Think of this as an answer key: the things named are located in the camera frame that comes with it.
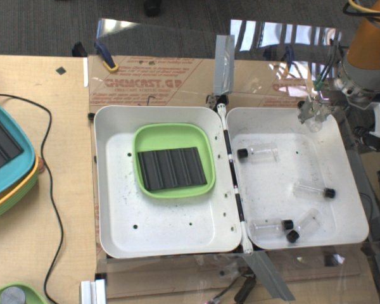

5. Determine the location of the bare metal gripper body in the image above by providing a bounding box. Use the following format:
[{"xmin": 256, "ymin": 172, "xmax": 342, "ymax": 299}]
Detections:
[{"xmin": 315, "ymin": 78, "xmax": 374, "ymax": 109}]

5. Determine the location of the clear bottle with black cap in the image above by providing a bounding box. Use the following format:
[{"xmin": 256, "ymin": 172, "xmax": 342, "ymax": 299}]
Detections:
[
  {"xmin": 286, "ymin": 208, "xmax": 322, "ymax": 244},
  {"xmin": 249, "ymin": 218, "xmax": 295, "ymax": 239},
  {"xmin": 237, "ymin": 142, "xmax": 280, "ymax": 164},
  {"xmin": 293, "ymin": 179, "xmax": 336, "ymax": 200}
]

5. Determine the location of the white plastic tray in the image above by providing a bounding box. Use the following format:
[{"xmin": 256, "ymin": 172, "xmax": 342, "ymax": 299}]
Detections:
[
  {"xmin": 225, "ymin": 106, "xmax": 370, "ymax": 251},
  {"xmin": 94, "ymin": 105, "xmax": 243, "ymax": 260}
]

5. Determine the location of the thin black and white rod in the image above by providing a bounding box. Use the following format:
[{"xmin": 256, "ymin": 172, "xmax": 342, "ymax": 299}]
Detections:
[{"xmin": 217, "ymin": 103, "xmax": 253, "ymax": 255}]

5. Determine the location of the green plate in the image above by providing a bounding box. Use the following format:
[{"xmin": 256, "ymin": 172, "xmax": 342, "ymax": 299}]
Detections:
[
  {"xmin": 132, "ymin": 122, "xmax": 217, "ymax": 200},
  {"xmin": 0, "ymin": 282, "xmax": 49, "ymax": 304},
  {"xmin": 0, "ymin": 169, "xmax": 40, "ymax": 223}
]

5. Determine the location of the black ribbed block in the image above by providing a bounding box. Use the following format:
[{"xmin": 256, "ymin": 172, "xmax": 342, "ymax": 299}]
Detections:
[
  {"xmin": 137, "ymin": 146, "xmax": 208, "ymax": 193},
  {"xmin": 0, "ymin": 115, "xmax": 25, "ymax": 177}
]

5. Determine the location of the brown cardboard board, red print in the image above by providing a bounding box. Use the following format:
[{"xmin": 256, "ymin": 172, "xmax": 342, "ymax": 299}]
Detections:
[{"xmin": 87, "ymin": 54, "xmax": 362, "ymax": 299}]

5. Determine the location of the orange plate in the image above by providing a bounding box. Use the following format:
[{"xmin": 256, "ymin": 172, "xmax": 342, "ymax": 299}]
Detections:
[{"xmin": 0, "ymin": 153, "xmax": 40, "ymax": 213}]

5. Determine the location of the blue plate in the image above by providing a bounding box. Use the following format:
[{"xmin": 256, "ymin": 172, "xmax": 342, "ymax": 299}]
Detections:
[{"xmin": 0, "ymin": 101, "xmax": 37, "ymax": 201}]

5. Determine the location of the grey cylinder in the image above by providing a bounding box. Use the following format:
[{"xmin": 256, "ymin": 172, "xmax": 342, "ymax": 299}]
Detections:
[{"xmin": 0, "ymin": 286, "xmax": 27, "ymax": 304}]

